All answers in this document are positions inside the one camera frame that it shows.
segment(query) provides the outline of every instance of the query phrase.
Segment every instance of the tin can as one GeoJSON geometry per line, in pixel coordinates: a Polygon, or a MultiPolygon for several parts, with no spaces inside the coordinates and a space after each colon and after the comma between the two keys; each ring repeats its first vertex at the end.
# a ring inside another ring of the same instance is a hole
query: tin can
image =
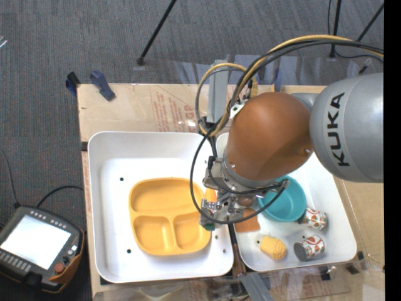
{"type": "Polygon", "coordinates": [[[295,255],[300,261],[308,261],[316,255],[322,254],[325,248],[325,243],[316,234],[294,244],[295,255]]]}
{"type": "Polygon", "coordinates": [[[327,225],[327,215],[313,208],[306,208],[305,213],[297,222],[321,231],[327,225]]]}

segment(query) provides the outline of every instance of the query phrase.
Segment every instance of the black pole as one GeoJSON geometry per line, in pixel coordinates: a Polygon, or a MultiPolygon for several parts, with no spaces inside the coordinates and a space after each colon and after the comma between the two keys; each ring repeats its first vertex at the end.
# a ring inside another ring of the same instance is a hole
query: black pole
{"type": "Polygon", "coordinates": [[[152,37],[150,38],[148,44],[146,45],[143,53],[140,55],[140,57],[137,59],[137,64],[142,66],[143,65],[143,59],[145,58],[146,54],[148,53],[149,48],[151,47],[154,39],[156,38],[157,34],[159,33],[160,29],[162,28],[164,21],[167,19],[167,16],[169,15],[171,9],[174,7],[174,4],[177,0],[171,0],[167,10],[165,11],[163,18],[160,20],[159,24],[156,27],[155,32],[153,33],[152,37]]]}
{"type": "Polygon", "coordinates": [[[371,25],[375,22],[375,20],[377,19],[378,15],[382,12],[382,10],[384,9],[384,3],[380,6],[380,8],[378,9],[378,11],[376,12],[376,14],[373,16],[372,20],[370,20],[370,22],[368,23],[368,25],[366,26],[366,28],[362,31],[361,35],[359,36],[359,38],[357,39],[357,41],[361,41],[361,39],[363,38],[363,36],[368,32],[369,28],[371,27],[371,25]]]}
{"type": "MultiPolygon", "coordinates": [[[[337,29],[338,29],[338,20],[340,19],[340,9],[341,9],[341,0],[337,0],[337,10],[336,10],[336,18],[334,22],[334,32],[333,35],[337,35],[337,29]]],[[[336,56],[335,53],[335,45],[331,45],[331,51],[330,51],[330,57],[334,58],[336,56]]]]}

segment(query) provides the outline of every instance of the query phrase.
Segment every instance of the blue bowl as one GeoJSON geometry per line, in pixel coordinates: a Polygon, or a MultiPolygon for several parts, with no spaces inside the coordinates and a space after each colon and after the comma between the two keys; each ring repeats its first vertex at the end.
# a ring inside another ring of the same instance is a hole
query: blue bowl
{"type": "MultiPolygon", "coordinates": [[[[262,213],[268,219],[277,222],[294,222],[299,219],[306,210],[306,196],[302,187],[295,179],[289,176],[283,176],[276,179],[288,179],[288,187],[281,193],[280,197],[272,205],[266,208],[262,213]]],[[[268,204],[277,193],[268,192],[265,197],[257,198],[259,207],[262,208],[268,204]]]]}

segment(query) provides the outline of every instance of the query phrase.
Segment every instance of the yellow divided plate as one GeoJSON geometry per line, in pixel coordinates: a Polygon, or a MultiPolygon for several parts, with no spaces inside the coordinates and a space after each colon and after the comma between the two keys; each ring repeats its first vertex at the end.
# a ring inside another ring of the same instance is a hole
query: yellow divided plate
{"type": "MultiPolygon", "coordinates": [[[[193,183],[198,206],[204,193],[193,183]]],[[[168,177],[140,181],[129,196],[131,227],[138,246],[151,255],[177,255],[203,249],[211,232],[199,224],[189,179],[168,177]]]]}

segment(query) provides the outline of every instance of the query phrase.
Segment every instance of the gray floor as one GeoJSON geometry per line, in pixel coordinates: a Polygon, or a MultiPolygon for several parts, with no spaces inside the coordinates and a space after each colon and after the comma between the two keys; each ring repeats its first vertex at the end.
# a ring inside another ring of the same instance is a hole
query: gray floor
{"type": "MultiPolygon", "coordinates": [[[[272,47],[306,34],[333,33],[337,0],[177,0],[137,65],[171,0],[0,0],[0,149],[9,162],[16,197],[35,205],[66,184],[83,185],[76,98],[70,72],[90,83],[92,70],[110,83],[198,83],[217,59],[248,66],[272,47]]],[[[384,0],[342,0],[338,36],[357,39],[384,0]]],[[[383,48],[384,11],[362,38],[383,48]]],[[[357,48],[316,46],[281,57],[258,76],[282,84],[326,85],[358,74],[368,59],[357,48]]],[[[383,71],[372,59],[364,73],[383,71]]],[[[230,83],[236,83],[235,75],[230,83]]],[[[7,167],[0,162],[0,222],[13,213],[7,167]]],[[[86,228],[83,193],[64,189],[43,208],[86,228]]],[[[85,255],[59,295],[33,292],[0,276],[0,299],[90,300],[85,255]]]]}

